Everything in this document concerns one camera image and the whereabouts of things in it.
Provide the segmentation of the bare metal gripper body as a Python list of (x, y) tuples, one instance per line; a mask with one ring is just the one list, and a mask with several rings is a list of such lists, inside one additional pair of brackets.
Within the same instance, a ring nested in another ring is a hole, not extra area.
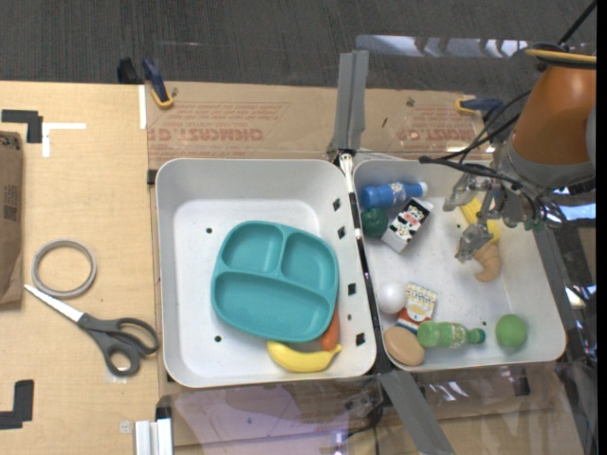
[(534, 190), (509, 161), (474, 164), (473, 169), (479, 177), (477, 190), (482, 194), (477, 223), (485, 225), (488, 220), (501, 219), (509, 228), (533, 226), (538, 214)]

